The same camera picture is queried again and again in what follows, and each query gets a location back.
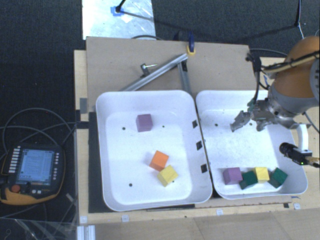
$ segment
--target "blue tape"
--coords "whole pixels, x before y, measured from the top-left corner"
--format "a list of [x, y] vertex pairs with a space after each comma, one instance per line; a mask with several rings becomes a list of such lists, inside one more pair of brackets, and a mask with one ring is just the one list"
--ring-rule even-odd
[[112, 15], [115, 17], [124, 15], [124, 12], [122, 10], [120, 10], [120, 12], [116, 12], [116, 6], [110, 7], [110, 11], [111, 11]]

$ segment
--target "colored block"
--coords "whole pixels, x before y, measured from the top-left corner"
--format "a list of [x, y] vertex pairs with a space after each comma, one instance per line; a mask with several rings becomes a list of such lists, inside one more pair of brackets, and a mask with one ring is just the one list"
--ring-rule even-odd
[[258, 183], [257, 176], [252, 170], [242, 173], [242, 177], [243, 181], [239, 183], [242, 190], [244, 190], [247, 187], [252, 187], [254, 184]]
[[139, 114], [135, 120], [138, 132], [147, 132], [152, 129], [153, 123], [150, 114]]
[[156, 151], [151, 163], [149, 164], [149, 166], [157, 171], [161, 171], [166, 167], [166, 163], [169, 159], [169, 156], [160, 152], [160, 151]]
[[225, 169], [223, 171], [223, 178], [226, 185], [238, 184], [243, 180], [239, 167]]
[[168, 165], [157, 175], [157, 178], [161, 181], [164, 187], [166, 187], [169, 183], [173, 182], [177, 177], [178, 174], [171, 165]]
[[288, 175], [280, 170], [279, 168], [275, 168], [273, 172], [270, 174], [270, 180], [268, 181], [275, 188], [279, 188], [286, 180]]
[[269, 172], [267, 167], [255, 167], [253, 172], [258, 179], [259, 183], [265, 183], [270, 180]]

